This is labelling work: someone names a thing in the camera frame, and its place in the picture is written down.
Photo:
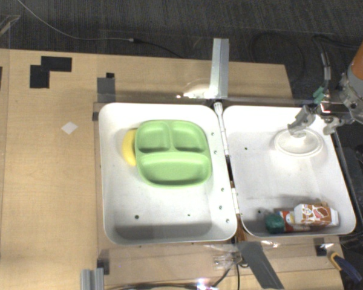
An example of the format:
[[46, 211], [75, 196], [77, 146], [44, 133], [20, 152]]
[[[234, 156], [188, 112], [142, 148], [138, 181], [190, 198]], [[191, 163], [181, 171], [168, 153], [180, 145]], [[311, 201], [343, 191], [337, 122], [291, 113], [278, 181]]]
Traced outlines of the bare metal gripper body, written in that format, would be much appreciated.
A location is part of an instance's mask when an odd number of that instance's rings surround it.
[[363, 125], [363, 80], [356, 76], [342, 76], [337, 88], [318, 106], [323, 119], [340, 118], [345, 124]]

